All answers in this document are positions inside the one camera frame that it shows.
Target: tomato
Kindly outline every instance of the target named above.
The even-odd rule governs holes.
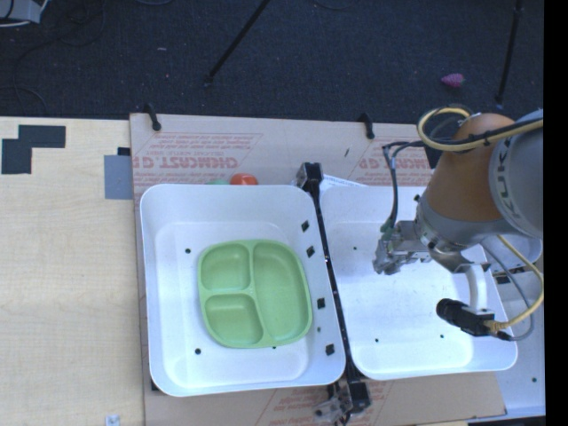
[[[231,185],[258,185],[258,180],[254,175],[239,173],[231,177]]]

